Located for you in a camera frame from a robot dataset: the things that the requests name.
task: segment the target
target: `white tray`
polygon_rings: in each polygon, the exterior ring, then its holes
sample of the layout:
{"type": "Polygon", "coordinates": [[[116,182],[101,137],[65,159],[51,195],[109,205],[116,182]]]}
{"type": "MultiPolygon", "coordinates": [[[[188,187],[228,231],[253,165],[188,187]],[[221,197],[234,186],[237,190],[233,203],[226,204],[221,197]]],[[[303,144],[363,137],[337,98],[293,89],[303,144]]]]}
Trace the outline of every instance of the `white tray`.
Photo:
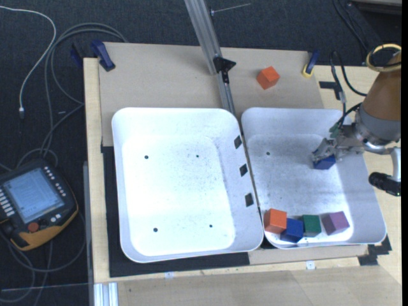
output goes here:
{"type": "Polygon", "coordinates": [[[350,223],[350,228],[331,236],[322,225],[322,233],[297,244],[266,231],[268,241],[278,248],[376,244],[385,238],[383,215],[362,154],[350,154],[329,170],[313,169],[311,152],[328,138],[341,115],[338,110],[287,108],[250,108],[242,115],[262,214],[269,208],[292,218],[343,211],[350,223]]]}
{"type": "Polygon", "coordinates": [[[263,239],[238,122],[221,109],[112,119],[120,243],[139,263],[251,251],[263,239]]]}

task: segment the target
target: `dark floor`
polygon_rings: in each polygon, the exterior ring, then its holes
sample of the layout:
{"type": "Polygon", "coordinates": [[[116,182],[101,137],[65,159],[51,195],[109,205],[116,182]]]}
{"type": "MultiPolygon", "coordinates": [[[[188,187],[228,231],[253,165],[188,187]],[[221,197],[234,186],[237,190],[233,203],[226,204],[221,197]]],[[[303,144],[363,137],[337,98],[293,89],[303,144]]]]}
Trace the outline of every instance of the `dark floor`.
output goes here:
{"type": "MultiPolygon", "coordinates": [[[[321,51],[319,64],[328,64],[330,52],[336,50],[345,65],[360,66],[367,52],[379,44],[401,44],[401,16],[361,12],[357,6],[348,5],[347,2],[207,0],[209,7],[215,11],[249,4],[215,13],[215,30],[222,47],[306,51],[318,48],[321,51]],[[356,35],[336,12],[335,6],[347,22],[353,20],[356,35]]],[[[183,0],[0,0],[0,6],[34,10],[47,15],[55,22],[57,36],[71,26],[99,22],[116,28],[134,43],[198,44],[183,0]]],[[[52,28],[44,18],[0,8],[0,164],[7,168],[16,167],[24,154],[41,147],[49,131],[44,62],[27,81],[23,98],[26,110],[24,120],[18,116],[18,94],[24,78],[45,51],[51,37],[52,28]]],[[[84,98],[83,74],[69,53],[75,43],[82,56],[92,57],[89,45],[95,38],[120,40],[110,34],[81,34],[65,40],[55,52],[56,77],[62,87],[80,101],[84,98]]],[[[54,123],[78,106],[53,82],[50,84],[50,102],[54,123]]],[[[83,212],[83,165],[87,159],[83,108],[57,128],[51,150],[57,155],[59,169],[71,185],[83,212]]],[[[47,157],[54,162],[51,154],[47,157]]],[[[6,170],[0,167],[0,174],[3,172],[6,170]]],[[[55,238],[51,267],[61,266],[74,258],[84,235],[83,223],[77,217],[55,238]]],[[[28,252],[27,256],[35,266],[44,268],[47,266],[48,248],[44,245],[28,252]]],[[[13,259],[2,240],[0,255],[0,298],[6,298],[9,289],[29,287],[31,274],[13,259]]],[[[34,285],[40,286],[42,280],[42,274],[38,274],[34,285]]],[[[79,284],[84,290],[77,295],[83,300],[71,305],[82,305],[87,301],[86,282],[87,257],[83,252],[71,266],[51,273],[45,285],[67,285],[65,291],[69,291],[70,285],[79,284]]],[[[68,300],[68,296],[73,295],[68,293],[62,297],[59,291],[51,296],[47,291],[44,290],[38,305],[65,305],[60,301],[68,300]]],[[[27,297],[21,305],[31,305],[33,302],[27,297]]]]}

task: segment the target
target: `white cable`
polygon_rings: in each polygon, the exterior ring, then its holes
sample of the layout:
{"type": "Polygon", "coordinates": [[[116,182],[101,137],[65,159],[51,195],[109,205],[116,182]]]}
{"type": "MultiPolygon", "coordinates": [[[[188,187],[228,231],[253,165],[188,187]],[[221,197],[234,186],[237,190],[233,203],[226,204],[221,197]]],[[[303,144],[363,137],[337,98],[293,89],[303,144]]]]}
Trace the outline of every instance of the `white cable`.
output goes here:
{"type": "Polygon", "coordinates": [[[42,16],[45,19],[47,19],[53,29],[54,29],[54,35],[52,37],[51,43],[48,45],[47,49],[44,51],[43,55],[38,59],[38,61],[36,62],[36,64],[34,65],[34,67],[30,70],[30,72],[28,73],[28,75],[26,76],[26,78],[23,81],[23,84],[21,85],[21,89],[20,89],[20,97],[19,97],[19,101],[20,101],[20,108],[18,109],[18,112],[20,114],[20,118],[23,119],[24,118],[24,106],[23,106],[23,91],[24,91],[24,87],[26,86],[26,82],[28,81],[28,78],[31,76],[31,74],[33,73],[33,71],[37,68],[38,64],[44,59],[44,56],[47,54],[47,52],[50,50],[51,46],[54,44],[55,41],[55,37],[57,36],[57,29],[55,28],[55,24],[52,21],[52,19],[46,15],[44,15],[43,13],[40,13],[38,11],[33,11],[33,10],[25,10],[25,9],[14,9],[14,8],[9,8],[9,7],[5,7],[5,6],[0,6],[0,9],[5,9],[5,10],[9,10],[9,11],[21,11],[21,12],[25,12],[25,13],[34,13],[36,15],[42,16]]]}

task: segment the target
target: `black mat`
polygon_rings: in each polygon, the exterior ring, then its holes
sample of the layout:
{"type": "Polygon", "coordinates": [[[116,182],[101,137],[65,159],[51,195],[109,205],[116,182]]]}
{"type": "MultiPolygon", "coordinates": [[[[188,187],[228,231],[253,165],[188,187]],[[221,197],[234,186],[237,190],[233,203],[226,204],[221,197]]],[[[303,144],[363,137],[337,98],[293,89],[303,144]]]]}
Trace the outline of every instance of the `black mat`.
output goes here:
{"type": "Polygon", "coordinates": [[[103,147],[102,152],[105,169],[106,220],[108,225],[109,269],[111,277],[249,265],[249,257],[246,252],[200,256],[154,263],[135,263],[128,259],[120,247],[119,211],[113,147],[103,147]]]}

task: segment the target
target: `table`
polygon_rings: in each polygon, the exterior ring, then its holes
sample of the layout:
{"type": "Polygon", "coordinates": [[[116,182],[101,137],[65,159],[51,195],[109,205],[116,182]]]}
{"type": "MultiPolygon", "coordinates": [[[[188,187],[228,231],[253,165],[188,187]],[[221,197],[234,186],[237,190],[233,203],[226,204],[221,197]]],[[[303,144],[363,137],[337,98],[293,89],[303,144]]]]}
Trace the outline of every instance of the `table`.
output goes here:
{"type": "MultiPolygon", "coordinates": [[[[198,105],[193,106],[220,107],[221,102],[217,98],[216,82],[213,82],[214,79],[206,72],[207,69],[199,47],[124,45],[124,43],[106,43],[106,47],[111,59],[118,63],[117,69],[124,71],[124,75],[121,75],[122,83],[113,81],[116,88],[114,92],[104,90],[106,83],[112,85],[109,83],[112,78],[109,73],[100,73],[98,60],[93,58],[84,60],[90,191],[89,227],[92,236],[91,267],[95,304],[101,303],[110,295],[111,305],[115,305],[116,302],[119,302],[120,305],[143,305],[143,301],[146,300],[149,301],[149,305],[161,305],[163,298],[166,296],[168,298],[168,294],[171,295],[169,291],[176,289],[179,295],[167,300],[167,305],[182,305],[180,301],[183,298],[190,300],[190,302],[194,298],[196,305],[204,305],[209,304],[211,298],[215,298],[213,299],[215,301],[217,296],[218,298],[223,296],[221,298],[223,305],[236,304],[237,300],[242,305],[247,305],[247,303],[243,303],[245,298],[236,297],[242,295],[243,292],[240,287],[245,286],[245,291],[248,294],[246,298],[249,299],[257,298],[259,300],[262,296],[261,300],[263,298],[270,300],[272,296],[276,298],[280,289],[287,289],[287,293],[281,295],[280,298],[283,302],[288,302],[291,305],[296,303],[299,305],[323,305],[325,298],[334,298],[331,301],[332,305],[343,305],[343,300],[339,299],[339,293],[346,293],[345,290],[333,292],[326,296],[317,296],[320,289],[319,285],[322,282],[328,286],[340,285],[342,289],[346,289],[347,286],[348,293],[351,293],[351,296],[356,300],[363,300],[365,297],[371,296],[371,298],[377,298],[377,301],[381,300],[381,305],[398,304],[402,298],[401,232],[398,221],[401,210],[400,199],[379,191],[376,193],[388,225],[388,236],[393,247],[391,255],[379,256],[380,266],[360,266],[358,256],[368,255],[367,245],[313,247],[293,249],[290,252],[280,249],[258,249],[249,253],[250,265],[239,268],[153,273],[111,278],[108,268],[108,237],[101,144],[104,146],[112,144],[110,117],[112,117],[113,112],[120,107],[133,105],[183,107],[191,106],[193,101],[193,103],[198,103],[198,105]],[[137,65],[141,69],[135,71],[133,68],[132,70],[132,64],[129,63],[128,59],[126,62],[122,61],[123,54],[126,55],[125,59],[134,58],[134,62],[138,62],[137,65]],[[159,76],[149,76],[152,70],[159,76]],[[135,90],[133,99],[130,98],[130,100],[129,94],[125,95],[126,92],[124,92],[128,81],[133,83],[132,88],[135,90]],[[156,90],[162,89],[163,85],[175,87],[176,93],[167,90],[169,95],[158,96],[156,90]],[[178,90],[182,92],[188,87],[197,94],[194,91],[196,86],[214,87],[214,90],[209,89],[200,99],[191,99],[191,95],[177,93],[178,90]],[[137,90],[141,87],[144,87],[143,94],[137,95],[137,90]],[[381,294],[381,290],[375,288],[376,282],[382,282],[384,287],[388,287],[388,293],[381,294]],[[289,293],[291,289],[292,291],[295,289],[298,296],[295,294],[290,299],[285,300],[291,295],[289,293]]],[[[332,81],[330,67],[316,66],[315,75],[311,79],[301,76],[303,66],[309,58],[306,52],[224,48],[222,53],[225,58],[237,62],[237,68],[232,69],[229,73],[237,116],[250,106],[339,109],[341,107],[340,103],[334,99],[334,93],[329,90],[318,89],[317,81],[332,81]],[[258,87],[254,81],[254,75],[260,69],[270,65],[273,65],[281,74],[281,79],[273,89],[264,92],[262,90],[257,91],[258,87]]],[[[377,75],[362,67],[347,68],[347,71],[350,71],[349,79],[356,80],[355,86],[362,87],[362,91],[369,90],[377,75]]],[[[359,99],[356,96],[349,96],[349,94],[347,98],[350,99],[350,105],[354,105],[353,99],[357,101],[359,99]]],[[[375,156],[368,154],[365,155],[365,158],[370,171],[378,168],[386,173],[392,171],[391,160],[387,164],[385,160],[377,160],[375,156]]]]}

